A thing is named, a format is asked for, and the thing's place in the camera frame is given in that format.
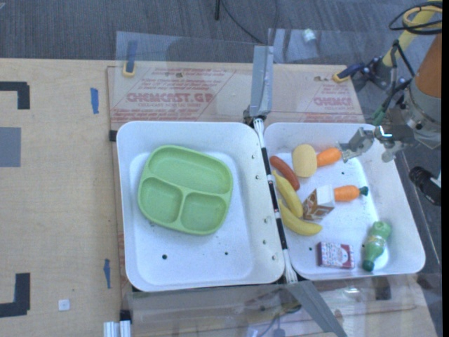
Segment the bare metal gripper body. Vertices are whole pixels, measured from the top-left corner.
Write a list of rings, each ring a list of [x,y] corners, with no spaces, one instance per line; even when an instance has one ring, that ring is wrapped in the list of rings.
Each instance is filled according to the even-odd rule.
[[[373,115],[375,137],[387,148],[418,142],[436,149],[441,146],[441,123],[411,108],[378,109]]]

